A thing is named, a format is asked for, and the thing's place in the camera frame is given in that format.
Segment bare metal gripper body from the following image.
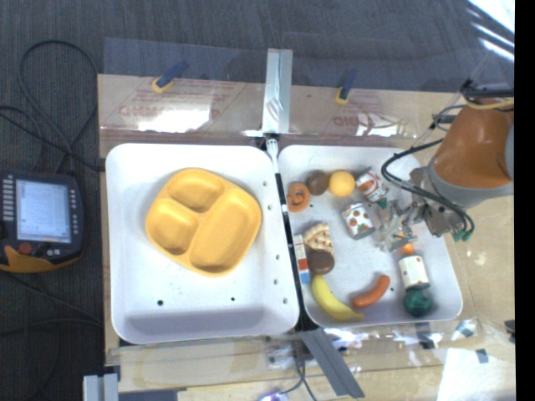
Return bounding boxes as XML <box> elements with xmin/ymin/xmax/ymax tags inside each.
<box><xmin>409</xmin><ymin>166</ymin><xmax>466</xmax><ymax>238</ymax></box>

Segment white can, tomato print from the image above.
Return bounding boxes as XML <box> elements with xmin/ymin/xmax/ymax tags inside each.
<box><xmin>340</xmin><ymin>201</ymin><xmax>376</xmax><ymax>241</ymax></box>

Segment white can, red label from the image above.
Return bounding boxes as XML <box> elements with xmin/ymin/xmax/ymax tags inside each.
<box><xmin>354</xmin><ymin>166</ymin><xmax>390</xmax><ymax>203</ymax></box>

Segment white plastic tray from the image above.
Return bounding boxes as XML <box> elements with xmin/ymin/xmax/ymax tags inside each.
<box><xmin>104</xmin><ymin>141</ymin><xmax>302</xmax><ymax>346</ymax></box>
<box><xmin>276</xmin><ymin>144</ymin><xmax>465</xmax><ymax>330</ymax></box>

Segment yellow orange ball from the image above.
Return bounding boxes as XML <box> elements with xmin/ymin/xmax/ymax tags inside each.
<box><xmin>328</xmin><ymin>170</ymin><xmax>357</xmax><ymax>198</ymax></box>

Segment orange sausage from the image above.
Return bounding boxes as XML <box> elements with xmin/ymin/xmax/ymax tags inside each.
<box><xmin>350</xmin><ymin>274</ymin><xmax>392</xmax><ymax>310</ymax></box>

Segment green broccoli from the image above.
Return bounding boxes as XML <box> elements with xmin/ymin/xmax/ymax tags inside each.
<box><xmin>402</xmin><ymin>284</ymin><xmax>435</xmax><ymax>318</ymax></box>

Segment beige pizza slice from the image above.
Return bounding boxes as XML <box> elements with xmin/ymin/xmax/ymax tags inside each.
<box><xmin>302</xmin><ymin>222</ymin><xmax>335</xmax><ymax>254</ymax></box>

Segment dark brown round ball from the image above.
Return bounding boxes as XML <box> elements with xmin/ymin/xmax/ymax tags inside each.
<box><xmin>305</xmin><ymin>170</ymin><xmax>331</xmax><ymax>197</ymax></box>

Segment white red blue carton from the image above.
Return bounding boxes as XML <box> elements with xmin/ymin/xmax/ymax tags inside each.
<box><xmin>292</xmin><ymin>233</ymin><xmax>313</xmax><ymax>286</ymax></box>

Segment yellow banana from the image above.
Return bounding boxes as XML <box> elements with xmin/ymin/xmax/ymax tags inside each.
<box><xmin>310</xmin><ymin>273</ymin><xmax>365</xmax><ymax>322</ymax></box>

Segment orange doughnut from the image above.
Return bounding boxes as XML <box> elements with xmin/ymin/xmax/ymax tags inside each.
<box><xmin>286</xmin><ymin>181</ymin><xmax>312</xmax><ymax>214</ymax></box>

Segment yellow divided plate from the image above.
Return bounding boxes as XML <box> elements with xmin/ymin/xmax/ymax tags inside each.
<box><xmin>144</xmin><ymin>166</ymin><xmax>264</xmax><ymax>278</ymax></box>

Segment brown cardboard board, red print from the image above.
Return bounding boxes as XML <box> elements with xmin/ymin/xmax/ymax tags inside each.
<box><xmin>96</xmin><ymin>73</ymin><xmax>516</xmax><ymax>394</ymax></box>

